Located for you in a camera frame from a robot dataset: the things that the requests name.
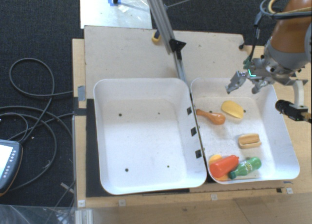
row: blue tape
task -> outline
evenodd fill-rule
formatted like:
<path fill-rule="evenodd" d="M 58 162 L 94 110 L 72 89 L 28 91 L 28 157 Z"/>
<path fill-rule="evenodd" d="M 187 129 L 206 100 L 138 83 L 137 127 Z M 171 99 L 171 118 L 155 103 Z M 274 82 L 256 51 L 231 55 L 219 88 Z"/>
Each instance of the blue tape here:
<path fill-rule="evenodd" d="M 118 0 L 117 4 L 115 4 L 113 2 L 113 0 L 108 0 L 108 3 L 111 5 L 111 6 L 118 6 L 118 4 L 121 4 L 121 0 Z"/>

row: screen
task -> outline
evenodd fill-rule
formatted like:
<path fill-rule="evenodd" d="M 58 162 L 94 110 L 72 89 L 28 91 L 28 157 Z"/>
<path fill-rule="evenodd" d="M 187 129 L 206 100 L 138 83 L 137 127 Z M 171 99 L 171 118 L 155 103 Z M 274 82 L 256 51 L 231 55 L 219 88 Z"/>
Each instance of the screen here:
<path fill-rule="evenodd" d="M 5 146 L 0 144 L 0 176 L 2 175 L 6 163 L 11 155 L 13 147 Z"/>

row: bottle label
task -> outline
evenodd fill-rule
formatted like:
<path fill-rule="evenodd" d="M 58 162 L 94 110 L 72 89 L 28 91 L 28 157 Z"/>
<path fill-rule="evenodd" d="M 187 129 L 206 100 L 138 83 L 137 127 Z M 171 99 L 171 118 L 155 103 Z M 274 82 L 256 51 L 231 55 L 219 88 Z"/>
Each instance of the bottle label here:
<path fill-rule="evenodd" d="M 245 168 L 247 170 L 247 173 L 252 172 L 253 166 L 248 161 L 244 161 L 244 166 L 245 166 Z"/>

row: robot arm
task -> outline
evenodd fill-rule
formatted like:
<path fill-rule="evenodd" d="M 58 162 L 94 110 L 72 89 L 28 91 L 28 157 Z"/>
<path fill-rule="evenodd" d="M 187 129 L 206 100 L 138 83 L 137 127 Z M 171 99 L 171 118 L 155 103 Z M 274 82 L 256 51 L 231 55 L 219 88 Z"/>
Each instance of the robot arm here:
<path fill-rule="evenodd" d="M 262 87 L 276 81 L 294 88 L 295 101 L 278 101 L 276 109 L 295 121 L 311 122 L 311 114 L 303 105 L 303 85 L 307 80 L 291 79 L 295 73 L 311 62 L 311 4 L 312 0 L 290 0 L 282 13 L 272 9 L 277 0 L 270 0 L 268 8 L 260 5 L 260 13 L 256 17 L 259 22 L 264 15 L 277 19 L 271 38 L 265 45 L 264 55 L 252 59 L 252 54 L 244 61 L 246 72 L 237 71 L 226 86 L 227 93 L 238 89 L 246 79 L 254 87 L 252 92 L 258 93 Z"/>

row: green light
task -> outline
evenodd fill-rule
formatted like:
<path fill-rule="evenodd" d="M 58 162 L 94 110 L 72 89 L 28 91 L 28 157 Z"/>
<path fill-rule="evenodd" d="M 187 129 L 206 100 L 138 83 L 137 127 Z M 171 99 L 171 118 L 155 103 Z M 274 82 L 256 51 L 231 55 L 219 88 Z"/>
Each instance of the green light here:
<path fill-rule="evenodd" d="M 249 76 L 250 76 L 250 77 L 256 77 L 256 75 L 252 75 L 250 69 L 248 69 L 248 73 L 249 73 Z"/>

